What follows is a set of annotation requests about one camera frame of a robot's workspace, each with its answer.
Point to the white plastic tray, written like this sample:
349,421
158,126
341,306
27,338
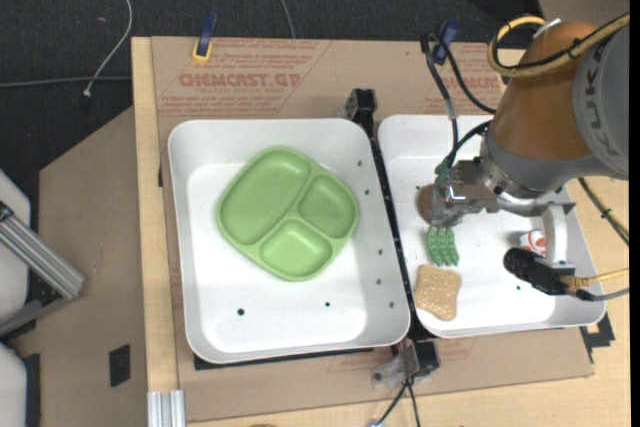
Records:
280,320
492,280

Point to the brown round biscuit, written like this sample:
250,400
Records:
425,202

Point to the black cylinder on white bracket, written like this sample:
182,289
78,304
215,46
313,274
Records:
537,271

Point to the white and red can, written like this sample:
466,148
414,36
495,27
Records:
531,241

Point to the green divided plate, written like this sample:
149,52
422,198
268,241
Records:
270,195

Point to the brown cardboard board red print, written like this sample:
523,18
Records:
280,80

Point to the green pea pods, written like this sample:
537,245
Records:
442,247

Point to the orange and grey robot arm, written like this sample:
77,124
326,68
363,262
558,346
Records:
540,115

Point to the thin black rod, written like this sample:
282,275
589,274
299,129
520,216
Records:
395,225

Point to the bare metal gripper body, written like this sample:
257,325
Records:
472,187

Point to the tan bread slice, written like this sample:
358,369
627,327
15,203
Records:
438,292

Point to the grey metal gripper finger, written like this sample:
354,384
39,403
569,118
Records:
460,218
440,215

